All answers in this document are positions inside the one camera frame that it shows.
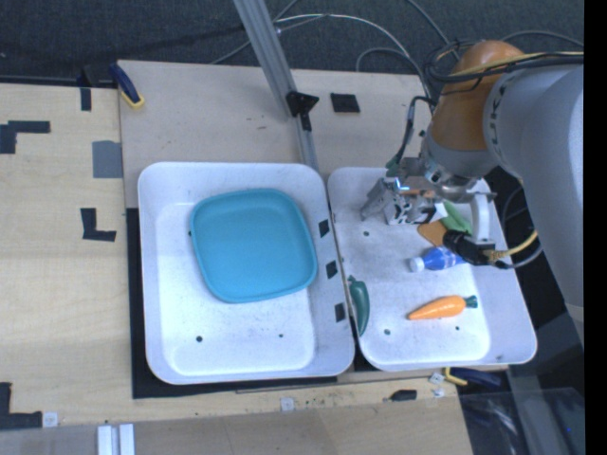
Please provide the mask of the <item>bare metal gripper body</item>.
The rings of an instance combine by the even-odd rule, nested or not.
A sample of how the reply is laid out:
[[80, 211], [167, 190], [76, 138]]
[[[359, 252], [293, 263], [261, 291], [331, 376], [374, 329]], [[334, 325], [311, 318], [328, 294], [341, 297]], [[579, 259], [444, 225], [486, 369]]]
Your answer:
[[389, 176], [403, 193], [432, 196], [437, 201], [466, 204], [476, 195], [484, 195], [488, 202], [496, 197], [493, 191], [475, 189], [478, 178], [451, 173], [431, 158], [403, 157], [397, 161], [393, 157], [389, 161]]

